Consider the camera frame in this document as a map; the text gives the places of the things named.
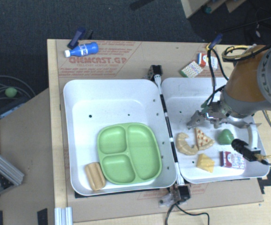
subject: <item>green plate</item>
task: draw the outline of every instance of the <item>green plate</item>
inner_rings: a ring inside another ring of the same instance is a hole
[[[98,134],[102,172],[114,184],[134,184],[159,176],[162,162],[153,131],[142,123],[105,127]]]

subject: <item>metal bracket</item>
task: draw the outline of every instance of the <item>metal bracket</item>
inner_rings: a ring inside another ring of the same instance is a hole
[[[23,181],[24,174],[20,172],[16,167],[10,164],[6,159],[0,155],[0,175],[7,179],[11,185],[7,188],[0,186],[0,194],[13,188],[15,186],[21,185]]]
[[[73,225],[73,213],[71,207],[54,209],[55,225]]]
[[[159,207],[171,207],[175,203],[181,204],[191,198],[188,186],[178,186],[174,184],[168,190],[169,193],[160,198],[158,202]]]

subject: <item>black cable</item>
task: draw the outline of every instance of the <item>black cable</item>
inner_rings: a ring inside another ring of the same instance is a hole
[[[271,166],[271,163],[268,163],[266,160],[262,160],[262,161],[260,161],[262,164],[264,164],[264,165],[268,165],[268,166]]]
[[[211,71],[211,83],[212,83],[212,95],[211,95],[211,100],[208,105],[210,105],[215,97],[215,91],[216,91],[216,78],[214,74],[214,70],[212,69],[212,64],[211,64],[211,49],[207,51],[207,57],[208,57],[208,63]]]
[[[256,12],[255,12],[255,19],[256,20],[261,20],[264,16],[271,16],[271,8],[270,10],[264,9],[262,7],[259,7]],[[267,44],[268,42],[264,40],[264,38],[268,39],[269,37],[266,36],[265,32],[271,34],[271,22],[265,22],[265,21],[260,21],[257,23],[256,28],[255,28],[255,35],[257,39],[260,40],[258,42],[259,44]]]
[[[214,54],[215,54],[216,57],[217,57],[218,64],[219,64],[219,67],[220,67],[220,70],[221,70],[221,73],[222,73],[223,77],[225,77],[225,79],[228,81],[228,77],[225,75],[225,73],[224,73],[224,71],[223,71],[222,63],[221,63],[221,60],[220,60],[220,57],[219,57],[218,53],[217,53],[216,50],[213,49],[213,48],[212,48],[211,50],[214,52]]]
[[[231,59],[226,57],[226,55],[228,53],[232,53],[233,50],[240,50],[240,49],[243,49],[243,48],[234,48],[233,50],[228,51],[229,48],[231,48],[231,47],[226,48],[225,51],[223,52],[223,55],[225,55],[224,60],[229,61],[229,62],[242,61],[242,60],[246,60],[248,58],[253,58],[253,57],[255,57],[255,55],[257,55],[257,54],[259,54],[259,53],[261,53],[261,52],[263,52],[263,51],[265,51],[267,49],[270,49],[271,48],[271,43],[269,45],[264,46],[263,48],[261,48],[261,49],[259,49],[257,51],[251,52],[250,55],[239,57],[239,58],[231,58]]]
[[[3,98],[1,98],[0,97],[0,100],[17,100],[17,98],[15,98],[15,97],[3,97]]]
[[[267,120],[269,126],[271,127],[271,119],[270,119],[270,117],[269,117],[267,111],[264,111],[264,110],[263,110],[262,112],[263,112],[263,115],[264,115],[264,117],[266,118],[266,120]]]
[[[218,89],[216,89],[216,90],[215,90],[215,94],[216,94],[217,92],[219,92],[219,91],[222,91],[224,87],[225,87],[225,85],[223,85],[223,86],[219,87]],[[210,100],[210,98],[211,98],[213,95],[214,95],[214,94],[211,94],[211,95],[206,99],[205,102],[208,102],[208,101]]]
[[[168,218],[169,218],[169,215],[171,213],[171,211],[173,210],[174,206],[176,205],[176,203],[174,203],[173,205],[171,205],[171,207],[169,208],[167,214],[166,214],[166,218],[165,218],[165,225],[168,225]]]
[[[169,219],[169,215],[171,213],[171,211],[173,210],[174,206],[176,206],[180,211],[182,211],[183,213],[190,215],[190,216],[200,216],[200,215],[206,215],[207,216],[207,224],[210,225],[210,215],[207,212],[202,212],[202,213],[197,213],[197,214],[193,214],[193,213],[188,213],[185,210],[183,210],[180,206],[178,206],[177,203],[174,203],[173,205],[171,205],[171,207],[169,208],[167,214],[166,214],[166,218],[165,218],[165,225],[168,225],[168,219]]]
[[[236,27],[228,28],[228,29],[222,30],[221,33],[225,33],[225,32],[228,32],[228,31],[231,31],[231,30],[234,30],[234,29],[238,29],[238,28],[242,28],[242,27],[247,27],[249,25],[253,25],[253,24],[256,24],[256,23],[267,21],[269,19],[271,19],[271,17],[267,17],[267,18],[261,19],[259,21],[250,22],[250,23],[247,23],[247,24],[242,24],[242,25],[239,25],[239,26],[236,26]]]
[[[36,93],[34,92],[34,90],[24,81],[22,81],[21,79],[18,79],[16,77],[12,77],[12,76],[8,76],[8,75],[0,75],[0,78],[8,78],[8,79],[12,79],[12,80],[16,80],[22,84],[24,84],[31,92],[32,92],[32,95],[35,97],[36,96]]]
[[[175,204],[175,206],[182,211],[185,214],[188,214],[190,216],[200,216],[200,215],[206,215],[207,216],[207,224],[210,225],[210,215],[207,212],[202,212],[202,213],[197,213],[197,214],[193,214],[193,213],[188,213],[185,210],[183,210],[181,207],[179,207],[177,204]]]

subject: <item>wooden table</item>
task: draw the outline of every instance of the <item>wooden table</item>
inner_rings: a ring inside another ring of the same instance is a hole
[[[50,112],[51,112],[51,133],[52,133],[52,152],[53,152],[53,181],[54,181],[54,204],[55,208],[65,208],[68,206],[67,183],[65,176],[64,148],[63,148],[63,130],[62,115],[60,111],[61,95],[60,84],[63,81],[69,81],[77,76],[76,73],[69,73],[63,76],[60,82],[60,64],[64,68],[66,65],[62,62],[61,56],[63,49],[66,48],[69,40],[49,39],[47,41],[48,49],[48,70],[49,70],[49,92],[50,92]],[[99,41],[103,52],[107,55],[107,46],[119,43],[118,41]],[[205,51],[206,44],[196,43],[161,43],[161,42],[122,42],[123,52],[117,51],[117,57],[121,62],[117,71],[107,76],[109,79],[132,79],[142,78],[147,73],[147,69],[152,64],[161,64],[163,68],[163,78],[180,77],[179,70],[196,58],[198,52]],[[226,48],[225,45],[218,45],[219,54]],[[230,75],[232,65],[223,63],[225,73]],[[262,113],[257,112],[255,121],[262,123],[259,127],[260,137],[265,146],[267,154],[271,154],[271,128],[265,121]],[[271,187],[265,188],[263,202],[252,204],[241,204],[234,206],[223,206],[216,208],[206,208],[202,210],[192,210],[191,212],[208,212],[211,218],[211,224],[263,224],[271,225]],[[99,221],[88,221],[75,223],[78,225],[90,224],[163,224],[165,213],[152,215],[122,217],[113,219],[104,219]],[[169,218],[169,224],[207,224],[204,216],[187,216],[174,210]]]

